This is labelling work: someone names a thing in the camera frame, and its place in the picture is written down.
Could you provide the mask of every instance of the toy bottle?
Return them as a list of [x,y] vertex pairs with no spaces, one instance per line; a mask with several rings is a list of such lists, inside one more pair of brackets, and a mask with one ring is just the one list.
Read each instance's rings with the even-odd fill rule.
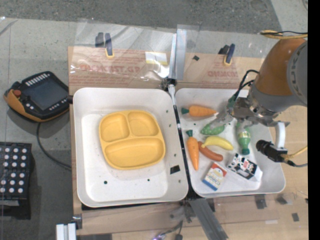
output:
[[248,146],[251,141],[251,135],[248,130],[248,125],[246,125],[243,121],[238,121],[236,124],[236,136],[241,147],[241,154],[248,155],[250,153]]

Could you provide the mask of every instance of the toy sausage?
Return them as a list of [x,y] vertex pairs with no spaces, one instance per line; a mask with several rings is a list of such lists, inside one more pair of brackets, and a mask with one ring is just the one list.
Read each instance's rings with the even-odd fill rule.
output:
[[221,154],[217,154],[217,153],[211,151],[206,146],[202,147],[202,144],[203,143],[201,141],[198,141],[199,151],[201,152],[201,154],[203,154],[207,158],[214,160],[214,161],[217,161],[217,162],[221,162],[224,159],[224,157]]

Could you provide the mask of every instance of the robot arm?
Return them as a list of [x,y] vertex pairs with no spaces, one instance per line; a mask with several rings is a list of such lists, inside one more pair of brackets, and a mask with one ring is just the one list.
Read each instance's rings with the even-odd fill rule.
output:
[[275,144],[260,140],[256,148],[273,161],[284,162],[285,128],[289,122],[274,119],[291,106],[308,106],[308,41],[303,38],[282,39],[276,43],[251,83],[248,96],[236,99],[231,115],[275,127]]

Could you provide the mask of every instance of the white tray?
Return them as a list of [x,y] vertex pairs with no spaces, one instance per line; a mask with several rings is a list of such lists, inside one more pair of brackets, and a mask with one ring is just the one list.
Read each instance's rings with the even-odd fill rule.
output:
[[[88,207],[174,202],[188,192],[188,181],[172,100],[159,89],[81,88],[73,97],[77,193]],[[157,120],[166,154],[159,163],[135,170],[112,168],[99,139],[107,114],[144,110]],[[172,173],[172,167],[180,171]]]
[[[230,89],[199,89],[199,88],[182,88],[176,92],[175,98],[181,123],[183,140],[186,145],[188,135],[187,130],[193,130],[193,136],[198,140],[204,142],[206,137],[200,133],[200,130],[214,117],[207,117],[201,119],[192,118],[188,114],[182,114],[181,108],[188,108],[191,105],[202,105],[222,111],[227,104],[228,99],[236,92]],[[240,92],[240,97],[246,97],[248,92],[243,90]],[[225,130],[219,134],[230,141],[233,146],[233,151],[226,151],[220,147],[210,146],[213,151],[224,156],[223,161],[218,162],[226,168],[227,163],[234,156],[239,153],[240,147],[234,132],[236,120],[232,121]],[[188,160],[188,167],[191,179],[191,185],[194,191],[201,197],[214,198],[226,196],[239,196],[239,195],[252,195],[252,194],[269,194],[281,192],[285,185],[286,180],[280,163],[273,162],[268,159],[264,154],[256,149],[256,143],[259,140],[272,141],[272,136],[268,127],[262,124],[254,125],[250,128],[251,142],[249,145],[250,154],[246,158],[256,163],[263,172],[261,182],[254,182],[245,179],[235,172],[228,170],[224,177],[222,185],[217,191],[212,190],[210,187],[202,182],[202,179],[207,174],[213,161],[200,154],[199,169],[196,171],[193,168],[192,162],[189,157],[188,149],[186,148],[186,156]]]

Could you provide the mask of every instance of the controller screen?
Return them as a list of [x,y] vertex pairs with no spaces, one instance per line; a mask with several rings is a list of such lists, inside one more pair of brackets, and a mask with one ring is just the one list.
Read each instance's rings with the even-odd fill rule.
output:
[[52,78],[24,90],[23,94],[30,96],[30,99],[43,111],[68,96],[68,92]]

